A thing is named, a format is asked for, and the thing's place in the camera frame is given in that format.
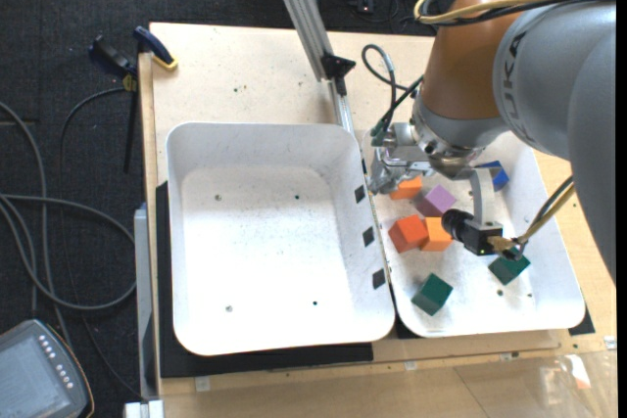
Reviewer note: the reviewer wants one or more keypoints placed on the orange cube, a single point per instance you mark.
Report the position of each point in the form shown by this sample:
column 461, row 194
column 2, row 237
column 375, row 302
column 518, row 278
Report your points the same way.
column 437, row 237
column 406, row 234
column 407, row 189

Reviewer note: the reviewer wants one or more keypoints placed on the green cube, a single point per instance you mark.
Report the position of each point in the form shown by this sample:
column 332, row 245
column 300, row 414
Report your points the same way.
column 508, row 269
column 432, row 294

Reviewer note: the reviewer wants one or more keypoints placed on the pale wood board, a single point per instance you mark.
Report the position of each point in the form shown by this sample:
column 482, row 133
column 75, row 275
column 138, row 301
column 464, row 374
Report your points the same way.
column 235, row 73

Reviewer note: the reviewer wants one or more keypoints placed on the black cylinder on white bracket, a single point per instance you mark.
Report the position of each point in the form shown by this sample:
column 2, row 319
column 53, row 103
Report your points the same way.
column 477, row 235

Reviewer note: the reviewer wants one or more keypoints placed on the purple cube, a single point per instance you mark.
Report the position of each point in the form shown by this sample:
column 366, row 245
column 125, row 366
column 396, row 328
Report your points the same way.
column 437, row 200

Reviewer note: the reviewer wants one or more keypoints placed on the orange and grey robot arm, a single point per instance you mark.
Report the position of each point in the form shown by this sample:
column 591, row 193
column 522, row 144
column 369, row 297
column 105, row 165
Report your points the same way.
column 539, row 73

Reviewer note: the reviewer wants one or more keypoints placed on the blue cube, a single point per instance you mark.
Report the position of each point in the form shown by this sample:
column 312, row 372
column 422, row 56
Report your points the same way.
column 499, row 176

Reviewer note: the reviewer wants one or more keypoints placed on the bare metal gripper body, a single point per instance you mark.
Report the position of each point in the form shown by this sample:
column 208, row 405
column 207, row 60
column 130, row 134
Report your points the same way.
column 406, row 152

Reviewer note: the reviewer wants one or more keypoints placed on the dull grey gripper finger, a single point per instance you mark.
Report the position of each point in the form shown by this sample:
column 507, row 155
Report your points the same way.
column 379, row 178

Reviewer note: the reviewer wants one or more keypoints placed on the white plastic tray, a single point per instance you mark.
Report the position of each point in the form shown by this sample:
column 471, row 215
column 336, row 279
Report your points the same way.
column 264, row 249
column 470, row 308

